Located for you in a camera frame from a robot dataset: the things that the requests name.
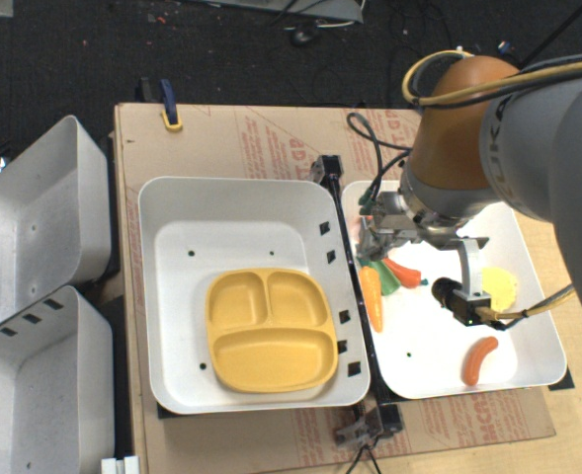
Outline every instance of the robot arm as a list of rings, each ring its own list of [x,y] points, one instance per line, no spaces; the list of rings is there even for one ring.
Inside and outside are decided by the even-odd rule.
[[[556,75],[547,77],[549,71]],[[514,79],[523,86],[508,88]],[[409,82],[406,76],[403,91]],[[582,56],[518,72],[500,59],[466,54],[427,100],[400,189],[376,198],[358,254],[378,260],[393,247],[420,241],[458,250],[461,287],[438,283],[436,297],[461,308],[456,317],[464,324],[477,324],[464,320],[477,318],[473,311],[485,298],[477,252],[487,239],[466,240],[457,231],[503,200],[553,224],[582,303]]]

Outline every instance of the black floor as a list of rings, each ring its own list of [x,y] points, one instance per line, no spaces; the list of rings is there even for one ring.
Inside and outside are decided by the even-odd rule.
[[[504,40],[517,64],[545,44],[535,61],[582,53],[582,13],[563,27],[581,7],[369,0],[364,24],[322,29],[296,47],[284,28],[306,21],[297,16],[170,0],[14,0],[14,16],[0,18],[0,149],[18,155],[68,114],[102,138],[140,77],[169,79],[185,104],[406,108],[402,76],[441,49],[499,56]]]

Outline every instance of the toy sausage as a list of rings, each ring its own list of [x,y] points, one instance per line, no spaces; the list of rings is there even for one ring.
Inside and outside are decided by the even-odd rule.
[[[496,337],[485,337],[475,343],[468,352],[466,363],[464,364],[463,381],[468,386],[474,386],[479,381],[479,369],[486,356],[495,351],[499,346]]]

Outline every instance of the yellow divided plate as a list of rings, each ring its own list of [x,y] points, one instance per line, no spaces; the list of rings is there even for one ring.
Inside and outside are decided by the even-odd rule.
[[[206,321],[213,369],[233,390],[303,390],[323,384],[337,368],[330,306],[305,273],[222,274],[208,289]]]

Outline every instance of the white storage bin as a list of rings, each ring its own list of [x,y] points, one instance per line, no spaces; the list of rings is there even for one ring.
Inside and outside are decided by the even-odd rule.
[[[355,182],[342,194],[354,252],[359,243],[358,200],[369,185],[369,181]],[[397,181],[382,182],[382,190],[397,188]],[[508,205],[488,205],[458,235],[490,238],[480,252],[482,267],[504,269],[518,282],[515,304],[509,311],[530,308],[544,299],[515,213]],[[565,375],[565,352],[549,312],[525,319],[505,332],[484,325],[465,327],[431,293],[439,277],[461,282],[457,251],[440,251],[426,242],[407,243],[392,249],[389,257],[420,271],[429,282],[414,289],[401,286],[385,296],[383,331],[372,331],[380,374],[393,392],[408,399],[431,398],[545,386]],[[488,336],[497,337],[499,347],[481,366],[479,383],[466,386],[461,380],[466,354]]]
[[[0,474],[95,474],[114,420],[111,327],[75,288],[0,325]]]
[[[139,194],[152,391],[177,414],[346,406],[370,373],[334,201],[308,181],[157,178]],[[323,288],[339,353],[324,384],[293,392],[241,393],[215,376],[206,293],[220,274],[282,268]]]
[[[69,116],[0,173],[0,323],[110,255],[106,157]]]

